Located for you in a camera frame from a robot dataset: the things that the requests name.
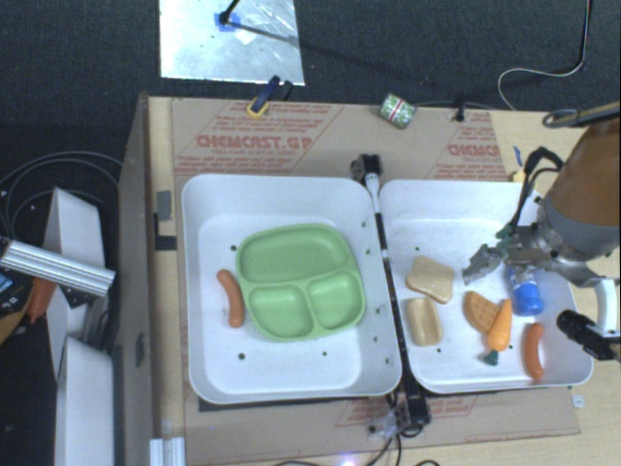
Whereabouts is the orange toy carrot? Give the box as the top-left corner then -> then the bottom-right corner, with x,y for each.
480,298 -> 513,366

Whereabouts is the black block with wires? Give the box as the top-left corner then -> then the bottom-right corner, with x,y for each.
387,390 -> 432,430
350,153 -> 385,181

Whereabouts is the orange toy sausage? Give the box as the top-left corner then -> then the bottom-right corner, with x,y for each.
522,322 -> 546,381
215,268 -> 245,329

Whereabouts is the brown cardboard board red print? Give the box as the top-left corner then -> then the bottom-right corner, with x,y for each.
171,96 -> 581,466

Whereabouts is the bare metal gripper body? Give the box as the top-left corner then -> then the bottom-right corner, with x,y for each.
495,224 -> 597,289

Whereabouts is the orange toy waffle biscuit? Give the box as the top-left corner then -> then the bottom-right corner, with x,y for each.
462,290 -> 502,335

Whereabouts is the blue plastic bottle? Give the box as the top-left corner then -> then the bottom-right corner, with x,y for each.
506,265 -> 542,316

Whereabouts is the beige toy bread loaf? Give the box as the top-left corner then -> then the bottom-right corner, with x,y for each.
406,297 -> 444,348

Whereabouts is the black cylinder on white bracket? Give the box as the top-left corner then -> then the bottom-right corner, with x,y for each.
555,278 -> 621,361

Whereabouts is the beige toy bread slice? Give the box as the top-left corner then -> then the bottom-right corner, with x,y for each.
405,254 -> 456,306

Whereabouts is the green divided plate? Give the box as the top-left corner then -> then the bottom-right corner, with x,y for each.
235,222 -> 367,344

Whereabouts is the white plastic tray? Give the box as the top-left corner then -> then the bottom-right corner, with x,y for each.
377,179 -> 595,395
180,173 -> 404,405

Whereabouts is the thin black and white rod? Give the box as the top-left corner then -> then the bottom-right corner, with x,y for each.
367,172 -> 415,397

